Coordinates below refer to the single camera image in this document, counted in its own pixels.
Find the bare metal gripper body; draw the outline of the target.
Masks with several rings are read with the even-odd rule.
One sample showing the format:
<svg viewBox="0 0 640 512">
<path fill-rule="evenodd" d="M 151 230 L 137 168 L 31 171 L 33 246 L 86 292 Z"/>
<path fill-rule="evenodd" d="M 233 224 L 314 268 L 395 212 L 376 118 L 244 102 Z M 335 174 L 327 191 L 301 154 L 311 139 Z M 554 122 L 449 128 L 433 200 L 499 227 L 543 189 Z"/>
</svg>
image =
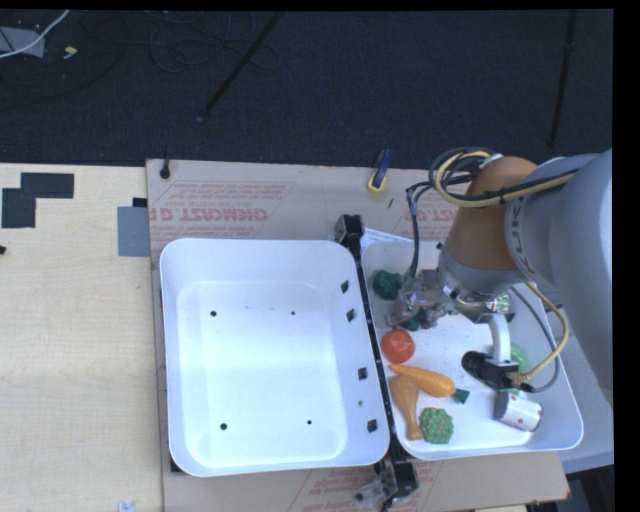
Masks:
<svg viewBox="0 0 640 512">
<path fill-rule="evenodd" d="M 462 314 L 470 320 L 484 315 L 484 292 L 474 272 L 424 269 L 401 277 L 398 298 L 413 305 L 413 318 L 424 308 L 446 309 L 448 315 Z"/>
</svg>

